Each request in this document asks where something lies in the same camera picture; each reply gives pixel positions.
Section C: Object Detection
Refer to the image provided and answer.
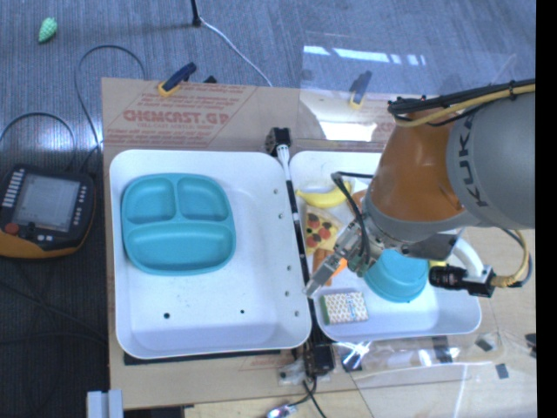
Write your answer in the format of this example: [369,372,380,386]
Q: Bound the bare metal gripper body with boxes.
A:
[332,218,409,278]

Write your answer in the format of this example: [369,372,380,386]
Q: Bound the orange carrot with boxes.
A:
[312,248,349,287]

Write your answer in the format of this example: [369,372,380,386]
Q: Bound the toy pizza slice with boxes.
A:
[303,206,346,257]

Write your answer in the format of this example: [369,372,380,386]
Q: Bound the patterned packet with green edge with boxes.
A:
[319,290,371,327]

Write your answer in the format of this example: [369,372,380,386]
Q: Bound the orange round toy food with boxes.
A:
[350,189,370,213]

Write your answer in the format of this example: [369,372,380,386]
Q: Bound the yellow banana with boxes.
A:
[295,180,354,210]

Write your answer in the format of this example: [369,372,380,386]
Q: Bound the white plastic tray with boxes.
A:
[288,150,484,344]
[108,148,314,361]

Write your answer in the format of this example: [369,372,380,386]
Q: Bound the blue divided plate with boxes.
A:
[120,172,238,276]

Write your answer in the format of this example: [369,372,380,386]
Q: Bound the brown cardboard board, red print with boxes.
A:
[100,78,536,410]

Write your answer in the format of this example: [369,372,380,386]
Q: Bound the green toy grapes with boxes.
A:
[37,17,59,44]

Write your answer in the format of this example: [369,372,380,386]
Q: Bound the black block with thin wires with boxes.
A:
[302,341,337,377]
[265,126,293,154]

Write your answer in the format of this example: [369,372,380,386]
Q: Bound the black cylinder on white bracket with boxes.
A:
[428,229,498,299]

